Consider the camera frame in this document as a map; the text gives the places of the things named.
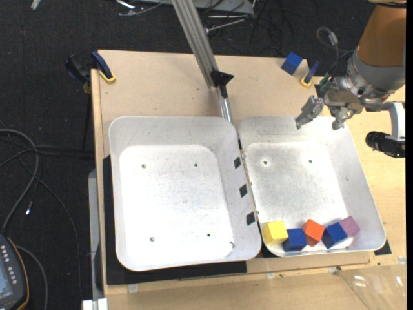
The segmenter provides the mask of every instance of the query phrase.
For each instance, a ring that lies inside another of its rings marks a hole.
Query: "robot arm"
[[[392,105],[385,101],[405,84],[406,0],[368,1],[376,3],[377,6],[357,48],[348,60],[346,76],[332,77],[326,74],[320,82],[319,98],[309,98],[301,109],[302,113],[296,118],[298,129],[317,117],[324,105],[336,118],[332,125],[334,130],[343,127],[347,119],[361,113],[363,109],[390,112],[394,110]],[[391,156],[404,157],[404,110],[400,111],[398,106],[397,111],[397,114],[390,113],[390,116],[393,125],[403,125],[403,135],[386,136],[397,142],[397,148],[403,149],[393,152]],[[403,122],[394,121],[394,118],[403,119]],[[371,147],[374,143],[372,138],[377,141],[379,137],[370,136],[366,139]],[[380,150],[381,147],[376,145],[373,148]]]

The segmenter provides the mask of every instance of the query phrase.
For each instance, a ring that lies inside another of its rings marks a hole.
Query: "black base mat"
[[[105,188],[105,233],[106,233],[106,280],[108,285],[135,284],[138,282],[154,282],[159,280],[173,280],[216,276],[221,274],[245,273],[247,263],[228,262],[203,265],[190,265],[150,271],[131,271],[122,266],[116,256],[115,225],[112,189],[112,168],[110,156],[103,160],[103,177]]]

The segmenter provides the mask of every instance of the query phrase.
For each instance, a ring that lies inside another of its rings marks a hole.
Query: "black floor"
[[[22,132],[36,145],[83,149],[88,96],[82,84],[66,73],[69,55],[76,54],[87,63],[97,49],[190,52],[171,6],[120,16],[128,10],[112,0],[42,0],[37,10],[30,9],[32,1],[0,0],[0,129]],[[136,5],[144,9],[153,6]],[[373,6],[362,0],[259,0],[255,19],[215,31],[210,42],[214,54],[285,57],[294,52],[310,65],[318,60],[317,75],[323,75],[335,56],[317,39],[316,30],[326,26],[336,33],[340,49],[353,50],[372,10]],[[228,21],[207,17],[224,13],[200,10],[200,14],[208,26]],[[345,73],[345,61],[340,62],[337,72]],[[26,149],[27,143],[4,133],[0,140],[3,224],[31,175],[18,158],[4,163]],[[92,297],[88,211],[88,173],[94,168],[91,127],[84,150],[80,157],[72,150],[43,147],[40,179],[55,195],[42,183],[35,187],[34,182],[7,228],[7,235],[43,264],[49,309],[79,309],[81,299]],[[34,169],[32,153],[22,153],[20,159],[29,170]],[[32,199],[31,215],[26,216]],[[41,272],[33,259],[25,253],[22,257],[30,284],[27,309],[42,309],[45,288]]]

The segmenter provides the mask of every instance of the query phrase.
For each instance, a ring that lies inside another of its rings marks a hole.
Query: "black bracket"
[[[228,97],[227,84],[232,78],[234,78],[234,75],[213,70],[211,72],[211,77],[212,77],[212,81],[214,82],[214,86],[219,87],[219,89],[221,90],[221,95],[224,98],[227,98]]]

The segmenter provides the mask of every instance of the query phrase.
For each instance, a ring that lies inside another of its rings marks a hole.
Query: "orange cube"
[[[311,247],[315,246],[317,243],[320,242],[325,230],[324,226],[318,224],[314,220],[307,220],[303,224],[302,228],[304,230],[307,243]]]

